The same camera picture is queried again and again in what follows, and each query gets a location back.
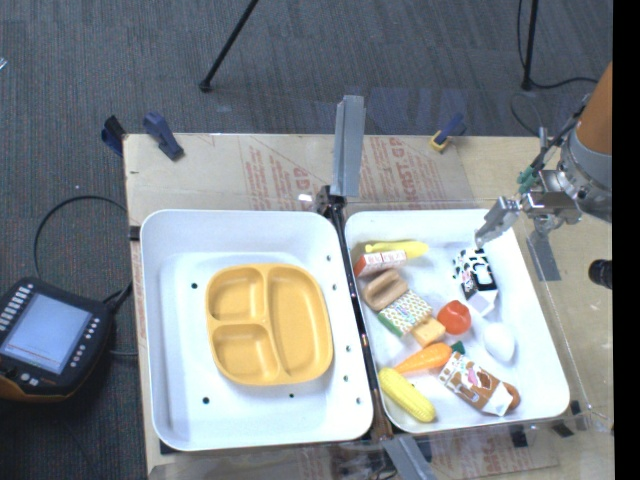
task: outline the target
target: black metal stand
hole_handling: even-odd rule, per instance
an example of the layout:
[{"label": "black metal stand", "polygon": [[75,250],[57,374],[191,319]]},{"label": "black metal stand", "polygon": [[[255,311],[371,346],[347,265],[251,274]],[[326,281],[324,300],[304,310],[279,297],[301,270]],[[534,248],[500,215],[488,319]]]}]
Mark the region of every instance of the black metal stand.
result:
[{"label": "black metal stand", "polygon": [[240,31],[242,30],[242,28],[244,27],[244,24],[249,19],[249,16],[251,16],[251,13],[253,12],[253,8],[256,6],[258,1],[259,0],[251,0],[251,2],[249,2],[249,5],[247,6],[244,13],[240,17],[240,21],[238,21],[236,28],[234,28],[233,32],[231,32],[231,35],[229,36],[229,39],[227,39],[227,42],[225,43],[224,47],[220,51],[218,58],[213,63],[213,66],[211,66],[209,73],[207,73],[207,76],[204,78],[204,80],[200,82],[199,87],[202,92],[212,91],[211,80],[213,79],[213,76],[216,74],[216,71],[218,71],[220,64],[222,64],[222,61],[227,56],[227,53],[231,49],[231,46],[233,46],[233,43],[236,40],[236,37],[238,37],[238,34],[240,34]]},{"label": "black metal stand", "polygon": [[531,1],[531,15],[529,17],[529,39],[527,41],[527,57],[524,62],[524,78],[522,79],[522,87],[525,91],[530,91],[533,87],[531,81],[531,57],[533,55],[533,39],[536,34],[536,20],[538,18],[538,0]]}]

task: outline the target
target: yellow plate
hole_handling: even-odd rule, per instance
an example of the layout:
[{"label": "yellow plate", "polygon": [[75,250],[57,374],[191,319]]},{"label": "yellow plate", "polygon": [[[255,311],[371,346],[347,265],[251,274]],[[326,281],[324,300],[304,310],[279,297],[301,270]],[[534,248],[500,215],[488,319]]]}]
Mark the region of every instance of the yellow plate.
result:
[{"label": "yellow plate", "polygon": [[235,382],[304,382],[331,364],[324,296],[300,267],[256,263],[222,269],[209,280],[205,307],[213,359]]}]

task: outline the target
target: gray carpet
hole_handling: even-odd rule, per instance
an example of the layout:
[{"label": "gray carpet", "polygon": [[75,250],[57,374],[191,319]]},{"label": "gray carpet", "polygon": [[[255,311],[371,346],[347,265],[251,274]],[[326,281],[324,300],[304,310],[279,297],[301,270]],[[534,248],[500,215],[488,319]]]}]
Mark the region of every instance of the gray carpet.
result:
[{"label": "gray carpet", "polygon": [[[554,133],[613,55],[613,0],[540,0],[531,91],[532,0],[520,18],[520,0],[260,0],[205,94],[249,1],[0,0],[3,292],[35,273],[55,205],[124,203],[122,160],[100,135],[111,115],[130,133],[155,110],[174,132],[333,134],[336,104],[358,94],[367,134],[432,134],[454,112],[466,135]],[[46,281],[105,298],[130,277],[124,212],[65,206],[37,255]],[[112,349],[134,349],[132,312],[128,299]],[[62,404],[0,411],[3,479],[145,477],[135,357],[105,355]]]}]

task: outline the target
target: white egg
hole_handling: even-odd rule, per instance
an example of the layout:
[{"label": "white egg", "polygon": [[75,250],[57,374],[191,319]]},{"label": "white egg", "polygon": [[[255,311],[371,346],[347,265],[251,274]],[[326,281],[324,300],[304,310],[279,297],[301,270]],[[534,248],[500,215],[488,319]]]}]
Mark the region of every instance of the white egg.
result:
[{"label": "white egg", "polygon": [[516,349],[516,339],[509,328],[500,322],[487,325],[482,333],[482,340],[487,352],[496,359],[508,362]]}]

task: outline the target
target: toy chocolate milk carton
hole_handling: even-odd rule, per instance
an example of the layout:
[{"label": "toy chocolate milk carton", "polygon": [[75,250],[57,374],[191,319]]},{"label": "toy chocolate milk carton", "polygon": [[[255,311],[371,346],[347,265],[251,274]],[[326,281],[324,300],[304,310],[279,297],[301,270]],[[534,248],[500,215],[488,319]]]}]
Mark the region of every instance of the toy chocolate milk carton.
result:
[{"label": "toy chocolate milk carton", "polygon": [[482,412],[504,416],[513,401],[504,382],[460,352],[451,355],[438,379],[465,402]]}]

